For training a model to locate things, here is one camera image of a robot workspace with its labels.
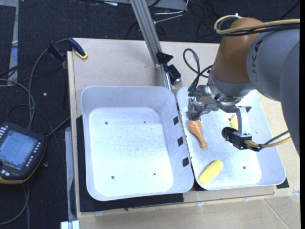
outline aluminum rail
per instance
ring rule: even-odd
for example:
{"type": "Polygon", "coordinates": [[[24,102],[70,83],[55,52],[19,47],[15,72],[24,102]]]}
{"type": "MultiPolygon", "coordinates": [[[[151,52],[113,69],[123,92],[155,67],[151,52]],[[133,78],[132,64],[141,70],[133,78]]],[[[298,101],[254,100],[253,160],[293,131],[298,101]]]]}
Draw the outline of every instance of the aluminum rail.
{"type": "MultiPolygon", "coordinates": [[[[146,0],[130,0],[130,2],[152,61],[155,65],[159,65],[160,63],[157,59],[157,53],[162,52],[162,48],[146,0]]],[[[173,89],[169,74],[164,70],[164,66],[162,64],[160,65],[160,69],[164,86],[172,91],[173,89]]]]}

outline wooden table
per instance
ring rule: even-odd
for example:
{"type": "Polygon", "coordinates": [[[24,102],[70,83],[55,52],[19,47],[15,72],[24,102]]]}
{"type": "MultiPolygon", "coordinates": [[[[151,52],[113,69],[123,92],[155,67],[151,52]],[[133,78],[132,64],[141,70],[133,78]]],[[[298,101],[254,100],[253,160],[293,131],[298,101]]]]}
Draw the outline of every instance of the wooden table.
{"type": "MultiPolygon", "coordinates": [[[[75,177],[76,216],[81,229],[137,228],[300,228],[300,158],[292,141],[278,147],[290,187],[245,187],[219,191],[194,191],[183,194],[180,204],[107,210],[102,213],[80,212],[76,118],[81,116],[81,92],[91,85],[156,86],[162,85],[161,73],[150,58],[144,41],[75,39],[88,53],[86,60],[68,52],[72,148],[75,177]]],[[[173,92],[189,86],[196,74],[183,61],[183,51],[192,48],[201,68],[213,64],[218,44],[161,42],[164,53],[173,55],[182,82],[173,92]]],[[[206,84],[202,78],[199,84],[206,84]]],[[[287,130],[281,104],[260,95],[273,136],[287,130]]]]}

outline black mat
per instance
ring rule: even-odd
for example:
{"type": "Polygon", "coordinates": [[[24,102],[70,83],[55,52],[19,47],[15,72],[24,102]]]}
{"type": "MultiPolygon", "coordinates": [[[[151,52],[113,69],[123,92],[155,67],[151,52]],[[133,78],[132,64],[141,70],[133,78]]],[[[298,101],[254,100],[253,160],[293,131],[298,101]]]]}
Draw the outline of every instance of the black mat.
{"type": "Polygon", "coordinates": [[[183,195],[180,194],[168,194],[159,196],[146,196],[140,198],[126,198],[113,201],[97,201],[93,199],[86,187],[86,165],[85,165],[85,147],[84,147],[84,135],[82,116],[76,121],[77,125],[77,151],[78,151],[78,168],[79,168],[79,186],[80,186],[80,209],[82,212],[88,211],[102,211],[116,208],[134,208],[140,206],[151,206],[159,204],[169,203],[182,203],[183,195]]]}
{"type": "Polygon", "coordinates": [[[0,5],[0,74],[10,66],[10,51],[11,43],[13,41],[15,11],[15,7],[0,5]]]}
{"type": "MultiPolygon", "coordinates": [[[[217,16],[239,13],[262,21],[281,18],[299,0],[192,0],[189,12],[182,17],[160,22],[157,27],[161,41],[173,42],[219,42],[221,37],[211,32],[217,16]]],[[[152,9],[152,13],[164,12],[152,9]]],[[[153,15],[158,21],[164,15],[153,15]]],[[[287,18],[299,18],[300,6],[297,6],[287,18]]],[[[30,76],[32,67],[49,43],[67,37],[124,39],[130,26],[136,21],[130,5],[119,4],[117,7],[97,1],[87,0],[20,0],[19,2],[19,80],[30,76]]],[[[128,39],[141,40],[142,34],[135,26],[128,39]]],[[[32,91],[37,108],[48,119],[52,127],[57,126],[67,116],[69,110],[63,109],[63,96],[66,71],[61,64],[51,57],[43,57],[35,71],[32,91]]],[[[26,104],[27,97],[19,88],[0,92],[0,120],[5,120],[10,108],[16,104],[26,104]]],[[[37,113],[33,130],[47,132],[49,124],[43,115],[37,113]]],[[[9,120],[26,126],[27,107],[15,109],[9,120]]],[[[47,169],[40,169],[30,180],[30,220],[31,229],[58,228],[61,221],[66,221],[66,181],[65,181],[65,137],[64,129],[56,133],[57,141],[49,141],[46,162],[47,169]]],[[[16,215],[23,205],[21,187],[0,186],[1,204],[0,221],[9,215],[16,215]]],[[[3,228],[25,228],[26,214],[14,223],[3,228]]]]}

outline dark floor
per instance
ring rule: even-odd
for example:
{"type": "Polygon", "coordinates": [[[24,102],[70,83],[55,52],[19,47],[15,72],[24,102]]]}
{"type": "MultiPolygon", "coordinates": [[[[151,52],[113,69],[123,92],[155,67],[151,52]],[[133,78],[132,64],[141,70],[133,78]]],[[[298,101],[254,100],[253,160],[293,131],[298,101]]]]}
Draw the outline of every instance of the dark floor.
{"type": "MultiPolygon", "coordinates": [[[[213,32],[214,22],[224,16],[239,13],[261,21],[300,18],[300,0],[191,0],[188,12],[182,17],[160,22],[157,26],[161,41],[215,42],[221,37],[213,32]]],[[[152,8],[155,21],[169,15],[154,15],[164,9],[152,8]]],[[[0,74],[8,70],[12,41],[12,18],[0,14],[0,74]]],[[[130,5],[112,6],[90,0],[19,0],[18,15],[18,81],[29,86],[31,71],[40,54],[51,41],[67,37],[142,40],[135,25],[135,15],[130,5]]],[[[60,44],[69,49],[66,43],[60,44]]],[[[41,58],[32,82],[32,95],[36,103],[33,131],[48,133],[69,116],[68,99],[65,98],[67,72],[61,63],[50,56],[41,58]]],[[[28,96],[15,86],[0,88],[0,122],[8,119],[22,127],[29,122],[28,96]]],[[[65,177],[65,130],[60,129],[49,139],[44,163],[29,180],[29,217],[31,229],[57,229],[67,221],[67,195],[65,177]]],[[[21,185],[0,186],[0,223],[14,218],[22,210],[25,196],[21,185]]],[[[14,222],[0,228],[26,228],[27,211],[14,222]]]]}

